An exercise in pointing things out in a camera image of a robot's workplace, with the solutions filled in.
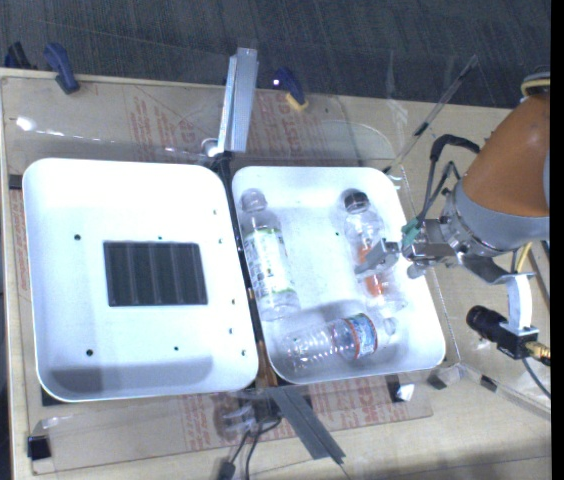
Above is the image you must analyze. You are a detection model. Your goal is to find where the clear bottle orange label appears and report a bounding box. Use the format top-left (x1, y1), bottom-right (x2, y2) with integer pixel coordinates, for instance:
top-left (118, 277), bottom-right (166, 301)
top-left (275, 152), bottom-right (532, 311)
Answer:
top-left (338, 187), bottom-right (410, 319)

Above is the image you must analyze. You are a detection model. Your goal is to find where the clear bottle green label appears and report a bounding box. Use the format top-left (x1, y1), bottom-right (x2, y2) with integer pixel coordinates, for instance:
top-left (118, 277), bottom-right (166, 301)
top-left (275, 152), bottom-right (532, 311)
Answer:
top-left (237, 187), bottom-right (304, 323)

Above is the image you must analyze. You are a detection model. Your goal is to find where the brown cardboard board red print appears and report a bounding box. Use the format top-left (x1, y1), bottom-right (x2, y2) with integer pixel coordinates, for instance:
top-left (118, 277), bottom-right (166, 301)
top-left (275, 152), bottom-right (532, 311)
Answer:
top-left (7, 79), bottom-right (436, 475)

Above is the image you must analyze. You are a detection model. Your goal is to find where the white plastic tray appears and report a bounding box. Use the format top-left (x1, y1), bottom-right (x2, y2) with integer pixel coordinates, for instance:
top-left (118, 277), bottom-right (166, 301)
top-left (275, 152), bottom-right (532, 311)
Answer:
top-left (230, 165), bottom-right (447, 386)
top-left (21, 156), bottom-right (260, 403)

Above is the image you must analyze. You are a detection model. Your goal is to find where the black block with thin wires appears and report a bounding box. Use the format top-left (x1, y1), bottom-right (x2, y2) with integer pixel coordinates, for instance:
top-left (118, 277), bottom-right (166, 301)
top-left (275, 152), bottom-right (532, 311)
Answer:
top-left (248, 396), bottom-right (284, 422)

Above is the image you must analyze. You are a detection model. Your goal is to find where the black cylinder on white bracket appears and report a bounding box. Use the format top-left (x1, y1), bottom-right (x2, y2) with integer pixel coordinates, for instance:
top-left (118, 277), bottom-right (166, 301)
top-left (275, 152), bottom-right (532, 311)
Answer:
top-left (465, 270), bottom-right (541, 361)

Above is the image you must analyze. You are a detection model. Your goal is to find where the clear bottle blue red label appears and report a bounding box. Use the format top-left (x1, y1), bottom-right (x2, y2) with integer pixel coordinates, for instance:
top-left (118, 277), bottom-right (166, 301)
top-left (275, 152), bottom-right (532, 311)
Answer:
top-left (280, 312), bottom-right (399, 370)

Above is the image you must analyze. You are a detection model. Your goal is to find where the black ribbed rectangular pad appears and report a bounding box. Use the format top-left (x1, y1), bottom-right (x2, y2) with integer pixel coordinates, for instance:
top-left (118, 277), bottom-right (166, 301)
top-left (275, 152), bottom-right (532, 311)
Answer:
top-left (102, 240), bottom-right (210, 308)

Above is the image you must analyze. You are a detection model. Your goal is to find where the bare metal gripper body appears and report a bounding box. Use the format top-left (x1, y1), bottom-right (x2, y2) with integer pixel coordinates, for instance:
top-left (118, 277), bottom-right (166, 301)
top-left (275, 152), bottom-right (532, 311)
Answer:
top-left (400, 217), bottom-right (486, 280)

